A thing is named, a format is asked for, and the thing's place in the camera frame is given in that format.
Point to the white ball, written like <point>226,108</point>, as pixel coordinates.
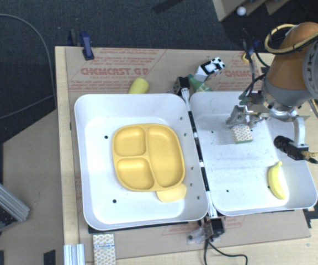
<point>241,11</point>

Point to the yellow cylinder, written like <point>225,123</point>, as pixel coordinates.
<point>138,86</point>

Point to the orange patterned white packet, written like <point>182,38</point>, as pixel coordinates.
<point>242,134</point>
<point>103,248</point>

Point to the thin black and white rod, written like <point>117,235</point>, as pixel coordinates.
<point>197,139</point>

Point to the black cylinder on white bracket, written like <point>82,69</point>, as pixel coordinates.
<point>286,145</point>

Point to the flat yellow biscuit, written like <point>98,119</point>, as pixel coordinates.
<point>172,195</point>

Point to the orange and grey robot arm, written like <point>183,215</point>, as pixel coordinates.
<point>288,65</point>

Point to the black and white carton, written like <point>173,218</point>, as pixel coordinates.
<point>207,70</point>

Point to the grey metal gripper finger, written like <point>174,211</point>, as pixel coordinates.
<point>235,117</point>
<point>253,121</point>

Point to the white plastic tray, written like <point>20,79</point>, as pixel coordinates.
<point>236,170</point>
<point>98,159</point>

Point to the yellow banana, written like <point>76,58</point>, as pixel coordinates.
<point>275,181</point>

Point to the yellow divided plate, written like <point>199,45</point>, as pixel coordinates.
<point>161,153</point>

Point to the brown cardboard board red print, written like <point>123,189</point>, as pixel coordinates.
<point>114,70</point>

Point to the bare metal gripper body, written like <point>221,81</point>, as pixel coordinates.
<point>258,108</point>

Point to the green bottle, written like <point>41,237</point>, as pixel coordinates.
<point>200,85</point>

